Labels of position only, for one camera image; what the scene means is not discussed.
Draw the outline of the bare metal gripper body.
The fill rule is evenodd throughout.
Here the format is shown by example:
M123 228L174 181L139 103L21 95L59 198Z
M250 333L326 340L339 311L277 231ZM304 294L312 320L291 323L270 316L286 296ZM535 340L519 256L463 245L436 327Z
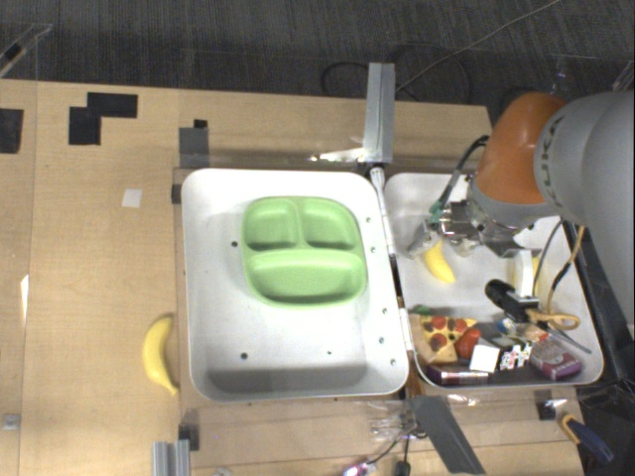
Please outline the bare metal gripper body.
M463 199L435 202L435 224L450 242L470 239L479 242L499 258L513 258L524 247L515 236L535 223L535 206L493 199Z

